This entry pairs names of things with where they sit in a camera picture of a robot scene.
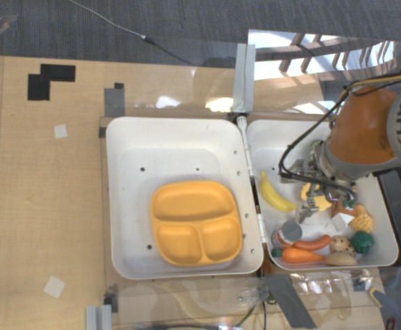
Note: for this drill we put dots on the orange carrot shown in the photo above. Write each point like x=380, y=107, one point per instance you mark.
x=300, y=255

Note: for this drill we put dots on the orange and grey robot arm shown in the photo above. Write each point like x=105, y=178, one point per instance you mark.
x=362, y=129

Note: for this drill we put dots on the red sausage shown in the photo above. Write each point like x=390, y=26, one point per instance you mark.
x=312, y=243

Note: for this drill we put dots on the orange divided plate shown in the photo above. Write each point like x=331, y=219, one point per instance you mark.
x=195, y=218

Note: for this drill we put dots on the white plastic tray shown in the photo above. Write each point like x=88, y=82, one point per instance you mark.
x=272, y=143
x=186, y=150

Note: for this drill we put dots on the yellow banana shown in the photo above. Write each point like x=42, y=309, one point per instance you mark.
x=272, y=194

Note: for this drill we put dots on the small can with grey lid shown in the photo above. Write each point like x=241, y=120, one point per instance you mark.
x=291, y=231

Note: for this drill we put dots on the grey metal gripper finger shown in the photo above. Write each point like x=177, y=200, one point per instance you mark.
x=306, y=211

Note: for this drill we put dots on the green broccoli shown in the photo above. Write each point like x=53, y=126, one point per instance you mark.
x=362, y=242

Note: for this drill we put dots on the yellow bumpy toy food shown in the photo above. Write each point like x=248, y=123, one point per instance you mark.
x=362, y=221

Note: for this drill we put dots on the tan bread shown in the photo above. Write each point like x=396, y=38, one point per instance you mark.
x=341, y=260

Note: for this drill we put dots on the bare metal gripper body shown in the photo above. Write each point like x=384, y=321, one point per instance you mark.
x=318, y=165

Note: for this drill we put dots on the brown and white carton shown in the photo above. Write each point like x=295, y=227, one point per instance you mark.
x=341, y=218

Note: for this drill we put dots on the thin black and white rod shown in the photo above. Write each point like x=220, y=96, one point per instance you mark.
x=247, y=153

